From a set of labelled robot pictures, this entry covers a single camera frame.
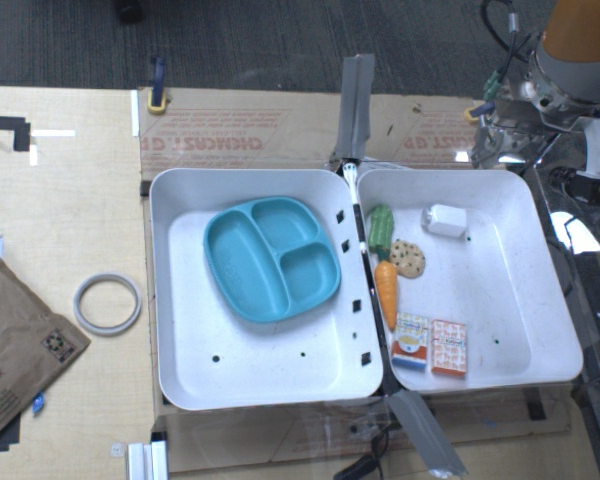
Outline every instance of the blue clamp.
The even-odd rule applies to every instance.
[[[148,110],[152,114],[164,114],[167,110],[167,92],[164,90],[164,59],[154,57],[153,87],[149,90]]]

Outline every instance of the toy cookie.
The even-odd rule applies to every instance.
[[[414,279],[424,272],[425,259],[420,248],[404,240],[396,240],[391,244],[389,261],[398,270],[398,274]]]

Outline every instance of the red and white box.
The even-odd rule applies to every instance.
[[[467,331],[464,324],[433,320],[431,371],[464,377],[467,373]]]

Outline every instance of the light wood surface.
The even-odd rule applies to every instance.
[[[32,129],[76,132],[38,139],[38,165],[31,167],[27,153],[11,150],[12,133],[0,131],[5,261],[74,322],[73,295],[92,274],[119,271],[147,291],[140,151],[130,114],[128,91],[0,87],[0,115],[25,117]],[[126,318],[131,299],[103,285],[89,293],[85,307],[96,323],[110,325]],[[125,461],[112,456],[112,445],[148,442],[154,414],[147,311],[120,336],[90,337],[87,351],[46,390],[43,411],[23,413],[20,443],[0,453],[0,479],[123,479]],[[599,478],[579,410],[573,403],[569,409],[567,432],[460,445],[467,478]],[[327,479],[353,460],[174,477]],[[394,452],[383,463],[385,478],[432,478],[413,450]]]

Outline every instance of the blue plate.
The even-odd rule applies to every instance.
[[[289,197],[256,199],[217,214],[205,229],[204,249],[227,302],[252,322],[315,308],[340,284],[340,265],[322,226]]]

